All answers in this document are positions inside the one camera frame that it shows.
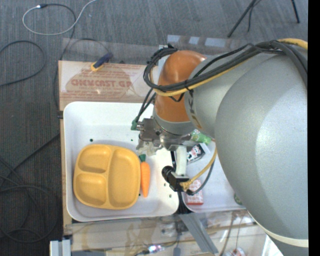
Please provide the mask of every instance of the white stripe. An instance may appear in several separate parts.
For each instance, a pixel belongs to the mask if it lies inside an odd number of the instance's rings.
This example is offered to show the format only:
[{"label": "white stripe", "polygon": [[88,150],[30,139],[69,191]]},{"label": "white stripe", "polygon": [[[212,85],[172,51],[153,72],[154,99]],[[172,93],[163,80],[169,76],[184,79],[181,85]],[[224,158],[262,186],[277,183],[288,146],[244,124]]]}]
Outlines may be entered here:
[{"label": "white stripe", "polygon": [[266,228],[264,228],[259,222],[257,222],[255,220],[254,217],[252,217],[252,219],[264,230],[264,232],[269,236],[272,237],[280,242],[283,242],[285,244],[288,245],[292,245],[292,246],[298,246],[298,247],[303,247],[303,248],[309,248],[309,239],[295,239],[295,238],[290,238],[290,237],[285,237],[282,235],[278,235],[276,233],[273,233],[269,230],[267,230]]}]

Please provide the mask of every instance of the white cable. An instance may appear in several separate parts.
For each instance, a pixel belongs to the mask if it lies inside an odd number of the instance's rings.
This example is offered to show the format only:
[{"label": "white cable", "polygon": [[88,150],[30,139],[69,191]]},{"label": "white cable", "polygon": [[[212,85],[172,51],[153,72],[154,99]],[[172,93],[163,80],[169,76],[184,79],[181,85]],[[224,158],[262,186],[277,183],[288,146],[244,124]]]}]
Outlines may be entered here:
[{"label": "white cable", "polygon": [[71,30],[71,29],[76,25],[76,23],[78,22],[81,14],[82,14],[83,11],[85,10],[85,8],[86,8],[89,4],[91,4],[91,3],[95,2],[95,1],[97,1],[97,0],[91,0],[90,2],[88,2],[88,3],[82,8],[82,10],[81,10],[78,18],[75,20],[75,22],[73,23],[73,25],[72,25],[71,27],[69,27],[67,30],[62,31],[62,32],[59,32],[59,33],[53,33],[53,34],[39,33],[39,32],[36,32],[36,31],[30,29],[30,28],[26,25],[26,23],[25,23],[25,16],[26,16],[29,12],[31,12],[32,10],[34,10],[34,9],[40,9],[40,8],[41,8],[40,5],[37,5],[37,6],[35,6],[35,7],[32,7],[31,9],[27,10],[27,11],[24,13],[23,17],[22,17],[22,23],[23,23],[24,27],[25,27],[27,30],[29,30],[30,32],[35,33],[35,34],[37,34],[37,35],[43,35],[43,36],[57,36],[57,35],[61,35],[61,34],[64,34],[64,33],[68,32],[69,30]]}]

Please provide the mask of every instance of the black tripod leg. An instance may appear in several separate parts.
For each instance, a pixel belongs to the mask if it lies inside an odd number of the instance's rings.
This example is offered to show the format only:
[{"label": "black tripod leg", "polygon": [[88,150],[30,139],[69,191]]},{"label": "black tripod leg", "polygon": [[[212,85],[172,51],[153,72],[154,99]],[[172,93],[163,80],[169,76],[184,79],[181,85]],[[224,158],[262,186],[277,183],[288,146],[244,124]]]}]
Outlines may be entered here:
[{"label": "black tripod leg", "polygon": [[292,2],[292,5],[293,5],[293,9],[294,9],[295,17],[296,17],[296,22],[300,23],[300,19],[299,19],[299,16],[298,16],[295,0],[291,0],[291,2]]},{"label": "black tripod leg", "polygon": [[246,16],[246,14],[250,11],[250,9],[254,6],[255,2],[257,0],[252,0],[251,3],[249,4],[249,6],[245,9],[244,13],[241,15],[241,17],[238,19],[238,21],[236,22],[236,24],[233,26],[233,28],[231,29],[231,31],[228,34],[228,38],[231,37],[232,33],[236,30],[236,28],[238,27],[238,25],[240,24],[240,22],[244,19],[244,17]]}]

